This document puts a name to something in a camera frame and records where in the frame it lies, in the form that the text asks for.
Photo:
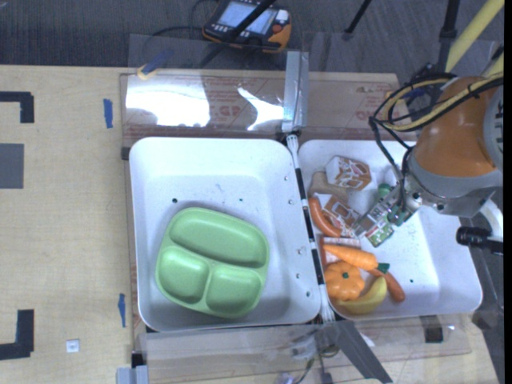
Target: wooden table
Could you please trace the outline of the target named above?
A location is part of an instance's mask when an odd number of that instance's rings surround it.
[[[0,66],[0,90],[29,91],[35,123],[0,103],[0,143],[24,144],[22,189],[0,189],[0,344],[16,339],[18,310],[34,310],[34,351],[0,361],[0,382],[115,383],[134,348],[126,220],[121,68]],[[111,100],[107,128],[104,100]],[[126,327],[118,309],[126,298]],[[468,354],[384,362],[394,382],[498,382],[480,330]],[[66,341],[78,339],[78,352]],[[333,370],[356,382],[352,366]],[[273,382],[274,375],[215,382]],[[307,377],[312,383],[313,377]]]

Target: green divided plate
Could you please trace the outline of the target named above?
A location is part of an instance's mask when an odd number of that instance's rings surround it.
[[[166,229],[155,275],[172,302],[239,318],[258,304],[268,264],[269,244],[259,228],[214,210],[186,208]]]

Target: banana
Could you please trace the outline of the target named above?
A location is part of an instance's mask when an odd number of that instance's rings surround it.
[[[336,303],[352,314],[368,314],[384,301],[386,293],[386,280],[381,276],[374,281],[363,296],[355,300],[337,300]]]

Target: dark floor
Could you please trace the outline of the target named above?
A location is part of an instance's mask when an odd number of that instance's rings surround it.
[[[460,34],[487,0],[461,0]],[[0,0],[0,64],[128,66],[130,36],[182,26],[168,37],[201,39],[197,30],[214,9],[199,0]],[[401,83],[438,61],[448,0],[373,0],[352,38],[343,31],[363,0],[278,0],[292,15],[288,47],[310,53],[312,70],[391,72]],[[458,75],[480,74],[504,42],[504,10],[492,18]],[[482,253],[489,277],[478,320],[504,382],[503,263]]]

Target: black corner marker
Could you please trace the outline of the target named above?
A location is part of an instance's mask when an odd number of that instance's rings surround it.
[[[34,123],[34,96],[30,92],[0,91],[0,102],[19,102],[20,123]]]
[[[0,344],[0,360],[30,357],[34,351],[34,310],[18,310],[16,341]]]

